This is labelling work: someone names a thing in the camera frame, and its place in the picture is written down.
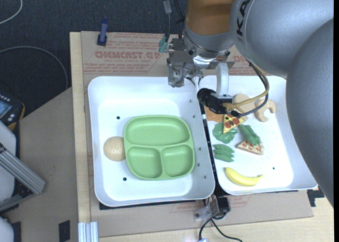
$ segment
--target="yellow banana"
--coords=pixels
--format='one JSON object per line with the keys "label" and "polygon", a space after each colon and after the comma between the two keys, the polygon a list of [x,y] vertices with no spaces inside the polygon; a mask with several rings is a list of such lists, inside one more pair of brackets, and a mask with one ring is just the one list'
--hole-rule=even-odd
{"label": "yellow banana", "polygon": [[264,177],[264,175],[255,177],[244,176],[230,167],[225,168],[225,173],[232,183],[240,186],[254,186],[262,177]]}

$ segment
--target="toy pizza slice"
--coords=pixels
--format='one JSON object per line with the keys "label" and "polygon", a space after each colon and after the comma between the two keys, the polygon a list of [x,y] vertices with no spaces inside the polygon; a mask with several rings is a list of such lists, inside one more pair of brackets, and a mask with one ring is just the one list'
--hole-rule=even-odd
{"label": "toy pizza slice", "polygon": [[264,153],[264,146],[262,142],[260,142],[258,145],[253,145],[248,140],[245,140],[238,144],[238,149],[249,151],[250,153],[254,153],[256,155],[262,155]]}
{"label": "toy pizza slice", "polygon": [[222,129],[222,132],[227,133],[228,131],[230,131],[234,127],[237,127],[239,124],[243,123],[246,120],[246,117],[234,117],[231,114],[225,114],[223,118],[224,127]]}

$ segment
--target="teal connector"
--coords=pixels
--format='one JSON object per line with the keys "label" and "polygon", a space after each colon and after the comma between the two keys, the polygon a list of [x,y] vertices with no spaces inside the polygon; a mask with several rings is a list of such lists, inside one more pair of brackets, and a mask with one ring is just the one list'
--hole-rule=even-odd
{"label": "teal connector", "polygon": [[166,41],[166,36],[164,35],[161,41],[159,42],[159,53],[164,53],[166,51],[167,47],[167,41]]}

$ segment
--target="black floor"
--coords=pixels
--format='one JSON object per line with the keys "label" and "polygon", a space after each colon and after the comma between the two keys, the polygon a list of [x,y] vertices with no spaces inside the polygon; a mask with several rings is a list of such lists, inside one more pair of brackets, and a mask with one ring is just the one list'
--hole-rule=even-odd
{"label": "black floor", "polygon": [[[170,1],[173,24],[181,17]],[[184,14],[186,0],[178,4]],[[0,22],[19,7],[20,0],[0,0]],[[69,33],[98,31],[103,16],[110,21],[109,32],[168,30],[163,0],[23,0],[21,12],[0,24],[0,90],[19,98],[26,115],[60,94],[66,88],[63,67],[71,84]],[[173,26],[171,33],[182,26]],[[2,51],[21,46],[35,48]]]}

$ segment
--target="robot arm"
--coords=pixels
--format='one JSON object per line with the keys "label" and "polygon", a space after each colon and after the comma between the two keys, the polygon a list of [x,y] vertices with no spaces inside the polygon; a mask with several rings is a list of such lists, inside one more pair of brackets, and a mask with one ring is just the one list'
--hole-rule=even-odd
{"label": "robot arm", "polygon": [[[222,75],[232,66],[232,45],[254,68],[285,78],[293,135],[332,206],[333,6],[334,0],[188,0],[183,38],[170,43],[167,60],[174,87],[210,68],[220,72],[218,86],[227,86]],[[217,113],[214,105],[230,111],[221,93],[200,91],[200,100]]]}

